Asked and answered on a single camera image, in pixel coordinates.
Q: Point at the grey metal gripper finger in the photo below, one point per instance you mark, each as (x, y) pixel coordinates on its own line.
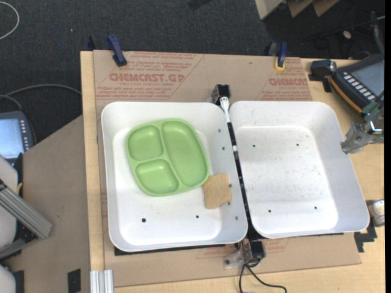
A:
(351, 144)
(358, 129)

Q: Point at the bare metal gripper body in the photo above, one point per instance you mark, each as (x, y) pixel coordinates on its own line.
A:
(377, 134)

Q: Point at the white plastic tray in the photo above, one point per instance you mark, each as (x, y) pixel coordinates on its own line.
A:
(171, 224)
(290, 179)

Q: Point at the small white can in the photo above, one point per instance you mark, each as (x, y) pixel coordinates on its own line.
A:
(377, 212)

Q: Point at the thin black and white rod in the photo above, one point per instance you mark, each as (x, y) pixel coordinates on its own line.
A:
(236, 146)

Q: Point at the tan bread slice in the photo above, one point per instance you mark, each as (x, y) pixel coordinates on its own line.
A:
(217, 191)

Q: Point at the green divided plate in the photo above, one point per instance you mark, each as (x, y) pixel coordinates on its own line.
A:
(183, 148)

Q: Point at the brown cardboard board red print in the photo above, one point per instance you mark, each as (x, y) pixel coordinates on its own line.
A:
(183, 72)

